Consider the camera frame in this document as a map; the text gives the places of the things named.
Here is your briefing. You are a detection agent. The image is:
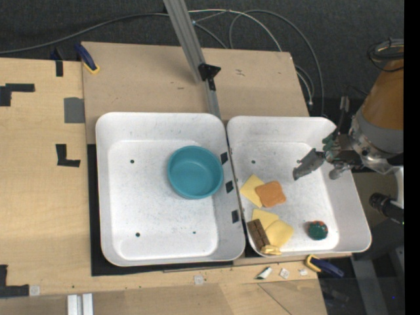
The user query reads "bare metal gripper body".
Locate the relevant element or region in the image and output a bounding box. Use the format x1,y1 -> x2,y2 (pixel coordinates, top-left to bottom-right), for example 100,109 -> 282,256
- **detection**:
324,132 -> 395,176

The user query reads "white plastic tray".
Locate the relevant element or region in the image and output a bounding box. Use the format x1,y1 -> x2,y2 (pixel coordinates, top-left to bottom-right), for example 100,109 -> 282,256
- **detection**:
94,111 -> 247,268
226,115 -> 373,259

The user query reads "orange toast slice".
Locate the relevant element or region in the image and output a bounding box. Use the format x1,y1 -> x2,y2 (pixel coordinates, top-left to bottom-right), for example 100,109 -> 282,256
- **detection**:
255,180 -> 287,209

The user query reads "green and orange toy vegetable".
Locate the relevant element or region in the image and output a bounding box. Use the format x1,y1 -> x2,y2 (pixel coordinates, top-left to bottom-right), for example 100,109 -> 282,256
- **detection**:
307,220 -> 329,242

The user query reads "yellow cheese slice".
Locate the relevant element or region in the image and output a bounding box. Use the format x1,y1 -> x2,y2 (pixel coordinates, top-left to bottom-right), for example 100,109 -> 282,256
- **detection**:
239,174 -> 266,209
251,208 -> 280,231

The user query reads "yellow bread slice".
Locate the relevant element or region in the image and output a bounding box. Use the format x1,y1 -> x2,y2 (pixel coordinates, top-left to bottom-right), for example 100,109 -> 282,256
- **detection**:
264,219 -> 295,247

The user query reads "brown chocolate bar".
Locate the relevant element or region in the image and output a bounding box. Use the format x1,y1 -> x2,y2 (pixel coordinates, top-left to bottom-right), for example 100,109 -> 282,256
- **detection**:
246,218 -> 271,247

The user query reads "small yellow toy piece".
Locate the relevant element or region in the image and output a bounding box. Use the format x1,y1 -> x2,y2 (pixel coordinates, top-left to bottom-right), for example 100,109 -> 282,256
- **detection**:
260,244 -> 283,257

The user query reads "teal bowl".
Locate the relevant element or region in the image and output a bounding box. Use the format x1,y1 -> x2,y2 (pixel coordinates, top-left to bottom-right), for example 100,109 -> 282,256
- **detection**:
167,145 -> 225,200

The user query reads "pale wood board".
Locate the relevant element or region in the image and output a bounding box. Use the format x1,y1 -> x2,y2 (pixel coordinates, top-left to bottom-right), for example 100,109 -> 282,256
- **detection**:
80,41 -> 354,297

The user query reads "black cylinder on white bracket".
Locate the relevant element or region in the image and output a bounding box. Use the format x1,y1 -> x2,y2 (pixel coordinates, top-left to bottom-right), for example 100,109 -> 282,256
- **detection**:
368,165 -> 404,224

